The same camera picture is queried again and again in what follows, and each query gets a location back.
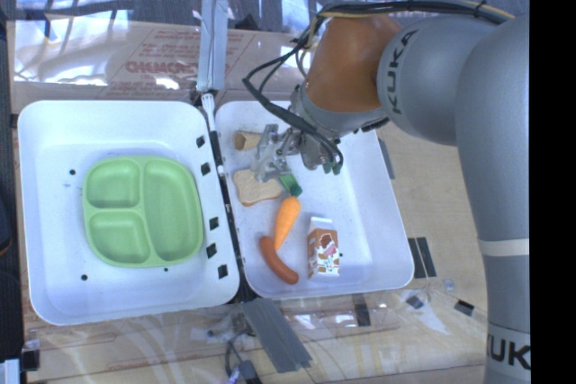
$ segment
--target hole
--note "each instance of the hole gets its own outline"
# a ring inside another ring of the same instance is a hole
[[[206,246],[206,254],[208,255],[208,258],[212,258],[214,255],[216,255],[216,244],[213,243],[211,245]]]
[[[228,275],[228,267],[226,266],[226,264],[223,264],[218,268],[218,278],[221,279],[223,277],[226,277],[227,275]]]

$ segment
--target toy sausage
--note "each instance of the toy sausage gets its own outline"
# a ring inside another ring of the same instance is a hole
[[[266,264],[272,271],[286,283],[294,285],[298,281],[298,273],[293,271],[280,259],[276,250],[274,250],[274,240],[271,237],[264,236],[260,238],[260,251]]]

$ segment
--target green plate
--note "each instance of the green plate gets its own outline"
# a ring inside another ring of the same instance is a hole
[[[84,179],[83,205],[88,242],[113,265],[181,263],[203,243],[196,182],[170,158],[117,156],[95,163]]]

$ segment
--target chocolate milk carton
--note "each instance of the chocolate milk carton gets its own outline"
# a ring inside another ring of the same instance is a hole
[[[313,217],[308,229],[308,278],[320,280],[339,275],[338,233],[332,219]]]

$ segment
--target white stripe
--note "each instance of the white stripe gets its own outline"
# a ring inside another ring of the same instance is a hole
[[[528,256],[530,255],[530,239],[487,241],[478,240],[480,252],[484,256]]]

